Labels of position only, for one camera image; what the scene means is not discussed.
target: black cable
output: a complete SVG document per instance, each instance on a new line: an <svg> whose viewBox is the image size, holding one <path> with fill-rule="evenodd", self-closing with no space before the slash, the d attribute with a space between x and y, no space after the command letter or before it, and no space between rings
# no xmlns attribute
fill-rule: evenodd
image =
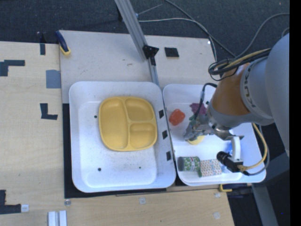
<svg viewBox="0 0 301 226"><path fill-rule="evenodd" d="M200 111L200 109L201 109L201 107L202 107L202 104L203 104L203 101L204 101L204 97L205 97L205 87L206 87L207 85L210 85L210 86L212 86L212 87L214 87L214 88L217 87L217 85L216 85L216 84L213 84L213 83L206 83L206 84L203 86L202 91L201 91L201 98L200 98L200 101L199 101L199 104L198 104L198 109L197 109L197 111L194 113L194 119L197 118L198 113L199 113L199 111Z"/></svg>
<svg viewBox="0 0 301 226"><path fill-rule="evenodd" d="M254 35L253 39L251 40L250 44L245 48L244 51L242 51L239 55L237 55L235 58L238 58L238 57L241 57L245 52L247 52L247 50L251 47L251 45L253 44L255 38L257 37L259 31L261 30L261 28L269 21L271 20L272 18L275 18L277 16L286 16L286 15L290 15L289 13L278 13L278 14L275 14L275 15L272 15L270 17L268 17L259 27L259 29L257 30L256 34Z"/></svg>
<svg viewBox="0 0 301 226"><path fill-rule="evenodd" d="M209 68L208 68L208 73L210 74L211 78L214 79L215 81L221 81L221 80L223 80L223 79L225 79L227 77L230 77L230 76L234 75L235 72L236 72L236 70L238 69L238 67L240 67L240 66L242 66L242 65L244 65L246 63L253 62L253 61L257 60L257 59L267 57L269 55L269 53L270 53L270 50L271 49L265 50L265 51L263 51L263 52L261 52L261 53L259 53L257 55L254 55L252 57L244 59L244 60L240 61L239 63L234 64L232 66L228 66L228 65L230 65L231 63L235 62L235 61L233 61L233 59L229 60L229 61L222 60L220 62L212 63L209 66ZM229 72L229 71L231 71L233 69L235 69L235 72L233 74L225 76L225 77L222 77L220 79L215 79L212 76L212 75L222 75L222 74L224 74L226 72Z"/></svg>

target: black tape mark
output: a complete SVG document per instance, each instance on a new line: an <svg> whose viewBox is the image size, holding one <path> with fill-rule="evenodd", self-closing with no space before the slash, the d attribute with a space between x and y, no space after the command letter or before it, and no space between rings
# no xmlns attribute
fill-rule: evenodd
<svg viewBox="0 0 301 226"><path fill-rule="evenodd" d="M161 119L163 116L164 116L164 110L160 110L160 111L159 111L159 117L160 117L160 119Z"/></svg>
<svg viewBox="0 0 301 226"><path fill-rule="evenodd" d="M176 48L164 48L166 57L179 57L178 50Z"/></svg>
<svg viewBox="0 0 301 226"><path fill-rule="evenodd" d="M9 66L25 66L25 60L4 60L4 62L0 62L0 76L8 76Z"/></svg>
<svg viewBox="0 0 301 226"><path fill-rule="evenodd" d="M162 132L162 137L163 137L163 140L167 137L167 130Z"/></svg>
<svg viewBox="0 0 301 226"><path fill-rule="evenodd" d="M171 153L167 152L166 153L166 160L169 161L171 159Z"/></svg>
<svg viewBox="0 0 301 226"><path fill-rule="evenodd" d="M0 214L21 213L21 205L5 205L6 190L0 190Z"/></svg>
<svg viewBox="0 0 301 226"><path fill-rule="evenodd" d="M57 120L57 115L49 115L48 114L48 104L47 103L40 103L42 116L41 119L48 119L48 120Z"/></svg>
<svg viewBox="0 0 301 226"><path fill-rule="evenodd" d="M40 43L40 55L46 55L45 43Z"/></svg>

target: wooden table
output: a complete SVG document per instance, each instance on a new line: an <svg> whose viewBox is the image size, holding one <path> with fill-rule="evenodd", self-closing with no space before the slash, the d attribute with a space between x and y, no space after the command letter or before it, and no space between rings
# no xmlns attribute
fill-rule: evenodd
<svg viewBox="0 0 301 226"><path fill-rule="evenodd" d="M46 44L46 54L40 52L38 43L0 42L0 62L25 61L0 76L0 190L6 190L6 205L29 205L28 212L0 215L1 226L47 225L47 213L60 210L70 226L234 225L227 195L217 186L71 198L66 206L62 93L46 87L46 70L60 71L59 46ZM41 119L41 103L57 120Z"/></svg>

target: blue clamp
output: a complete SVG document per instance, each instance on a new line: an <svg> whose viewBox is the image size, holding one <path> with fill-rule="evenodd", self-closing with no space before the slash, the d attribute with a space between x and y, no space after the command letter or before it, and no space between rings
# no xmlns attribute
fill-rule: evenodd
<svg viewBox="0 0 301 226"><path fill-rule="evenodd" d="M69 55L71 53L71 50L67 46L67 43L66 43L64 37L62 36L62 34L59 31L56 31L55 35L56 35L58 43L60 44L60 50L61 50L61 52L64 55Z"/></svg>

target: purple object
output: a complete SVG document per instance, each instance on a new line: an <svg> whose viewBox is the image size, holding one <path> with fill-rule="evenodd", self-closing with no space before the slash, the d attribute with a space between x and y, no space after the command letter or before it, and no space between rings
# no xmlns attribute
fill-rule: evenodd
<svg viewBox="0 0 301 226"><path fill-rule="evenodd" d="M190 105L191 110L192 110L193 113L197 112L198 105L199 105L199 103L192 103ZM198 114L206 114L206 112L207 112L207 108L204 106L204 103L202 103L202 106L201 106Z"/></svg>

